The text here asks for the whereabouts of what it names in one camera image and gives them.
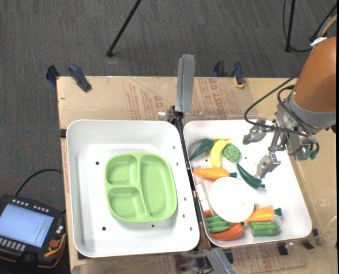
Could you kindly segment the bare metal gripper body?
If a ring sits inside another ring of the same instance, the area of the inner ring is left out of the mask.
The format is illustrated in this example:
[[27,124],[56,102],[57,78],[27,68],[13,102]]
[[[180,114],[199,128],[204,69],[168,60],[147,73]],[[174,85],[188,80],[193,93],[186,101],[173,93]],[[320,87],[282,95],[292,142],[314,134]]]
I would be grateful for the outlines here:
[[287,150],[288,154],[298,160],[315,159],[318,154],[318,141],[314,131],[297,118],[287,103],[279,103],[275,114],[275,125],[279,142],[279,150]]

